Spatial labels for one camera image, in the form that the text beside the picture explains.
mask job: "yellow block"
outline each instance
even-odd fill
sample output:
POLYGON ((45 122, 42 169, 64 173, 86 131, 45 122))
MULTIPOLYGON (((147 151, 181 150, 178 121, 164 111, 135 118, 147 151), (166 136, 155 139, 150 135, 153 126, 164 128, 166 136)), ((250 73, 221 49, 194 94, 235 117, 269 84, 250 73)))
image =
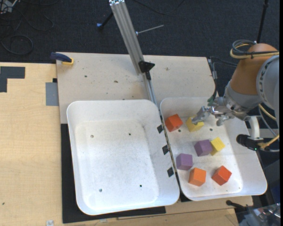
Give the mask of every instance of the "yellow block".
POLYGON ((199 121, 196 125, 194 123, 192 123, 192 118, 194 116, 191 116, 189 117, 189 119, 187 119, 187 121, 185 122, 185 124, 187 125, 188 129, 190 132, 193 132, 193 131, 197 131, 199 130, 201 127, 204 126, 204 123, 203 121, 199 121))
POLYGON ((219 137, 216 137, 214 140, 211 141, 213 146, 213 150, 211 151, 211 155, 215 155, 217 152, 220 152, 223 148, 225 148, 225 144, 219 137))

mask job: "wooden table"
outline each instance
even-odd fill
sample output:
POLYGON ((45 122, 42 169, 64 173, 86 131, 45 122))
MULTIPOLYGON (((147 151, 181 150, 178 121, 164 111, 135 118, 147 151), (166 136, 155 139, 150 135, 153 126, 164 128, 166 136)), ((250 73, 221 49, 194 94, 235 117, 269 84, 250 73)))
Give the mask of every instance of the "wooden table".
MULTIPOLYGON (((75 55, 75 60, 89 55, 75 55)), ((163 56, 145 56, 146 61, 161 62, 163 56)), ((191 80, 196 84, 203 80, 207 88, 202 92, 192 90, 186 96, 202 94, 210 96, 213 81, 206 58, 183 58, 193 71, 191 80)), ((165 61, 152 70, 153 86, 158 88, 163 74, 175 72, 176 57, 165 61)), ((25 67, 24 79, 8 79, 7 92, 0 93, 0 226, 45 226, 53 220, 54 226, 92 226, 107 223, 112 226, 126 225, 229 225, 237 224, 230 199, 241 205, 252 205, 251 196, 214 199, 207 201, 180 202, 166 206, 166 214, 108 218, 78 223, 62 222, 61 184, 61 131, 64 115, 59 106, 46 105, 45 84, 58 76, 59 64, 0 63, 1 66, 25 67)), ((169 83, 176 77, 169 74, 169 83)), ((182 78, 179 85, 184 86, 182 78)), ((157 92, 161 101, 165 92, 157 92)), ((60 105, 67 97, 59 98, 60 105)))

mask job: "cube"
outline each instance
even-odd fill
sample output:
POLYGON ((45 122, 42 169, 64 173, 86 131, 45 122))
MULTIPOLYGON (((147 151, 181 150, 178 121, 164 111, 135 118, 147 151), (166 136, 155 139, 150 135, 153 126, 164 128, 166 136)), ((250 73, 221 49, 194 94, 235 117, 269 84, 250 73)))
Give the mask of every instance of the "cube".
POLYGON ((207 172, 205 170, 200 168, 193 168, 190 171, 189 183, 196 186, 201 186, 206 182, 206 175, 207 172))
POLYGON ((198 141, 194 145, 194 148, 198 156, 208 155, 213 150, 213 146, 209 140, 198 141))
POLYGON ((176 167, 180 170, 189 170, 193 166, 193 156, 191 154, 180 153, 176 157, 176 167))
POLYGON ((231 175, 232 173, 225 166, 221 166, 215 171, 212 179, 222 186, 230 179, 231 175))
POLYGON ((192 122, 192 118, 194 116, 191 116, 187 119, 187 121, 185 122, 185 124, 187 125, 188 129, 190 132, 194 132, 194 131, 197 131, 197 130, 200 130, 201 127, 204 126, 204 122, 203 121, 199 121, 197 124, 194 124, 192 122))
POLYGON ((225 148, 224 143, 219 137, 216 137, 214 140, 211 141, 213 146, 213 150, 211 151, 211 155, 215 155, 217 152, 220 152, 223 148, 225 148))
POLYGON ((182 124, 183 121, 180 119, 178 114, 169 116, 165 121, 165 125, 169 132, 179 129, 182 124))

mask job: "empty white tray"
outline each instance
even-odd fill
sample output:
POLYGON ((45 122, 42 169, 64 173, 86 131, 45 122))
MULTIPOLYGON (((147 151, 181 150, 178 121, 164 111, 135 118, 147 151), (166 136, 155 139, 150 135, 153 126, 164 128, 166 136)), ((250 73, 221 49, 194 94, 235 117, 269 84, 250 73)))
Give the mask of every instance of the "empty white tray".
POLYGON ((171 205, 179 186, 157 106, 149 100, 75 101, 67 120, 76 201, 89 215, 171 205))
POLYGON ((256 152, 236 142, 239 134, 249 134, 243 121, 234 118, 225 121, 222 126, 217 126, 217 119, 211 115, 200 130, 195 132, 188 130, 186 120, 195 116, 203 105, 207 106, 207 99, 206 97, 166 98, 160 104, 164 120, 178 114, 183 121, 179 130, 173 132, 167 130, 174 160, 180 153, 193 156, 193 167, 190 170, 178 170, 183 194, 194 201, 263 194, 267 189, 267 182, 256 152), (213 156, 209 154, 198 157, 194 145, 200 140, 211 141, 216 137, 222 140, 225 148, 213 156), (229 169, 232 175, 228 182, 220 186, 211 177, 222 165, 229 169), (188 183, 189 173, 194 167, 207 171, 206 182, 202 186, 188 183))

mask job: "orange block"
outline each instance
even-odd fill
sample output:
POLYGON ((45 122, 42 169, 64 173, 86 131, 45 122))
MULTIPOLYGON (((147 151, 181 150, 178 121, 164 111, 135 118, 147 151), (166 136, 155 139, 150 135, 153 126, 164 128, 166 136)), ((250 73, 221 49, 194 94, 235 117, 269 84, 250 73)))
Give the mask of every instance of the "orange block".
POLYGON ((231 175, 232 173, 225 166, 221 166, 215 171, 212 179, 219 185, 223 185, 230 179, 231 175))
POLYGON ((172 132, 180 128, 182 124, 183 124, 183 121, 180 119, 178 114, 169 116, 165 121, 165 125, 169 132, 172 132))
POLYGON ((207 171, 200 168, 193 168, 190 171, 189 183, 196 186, 201 186, 206 182, 206 175, 207 171))

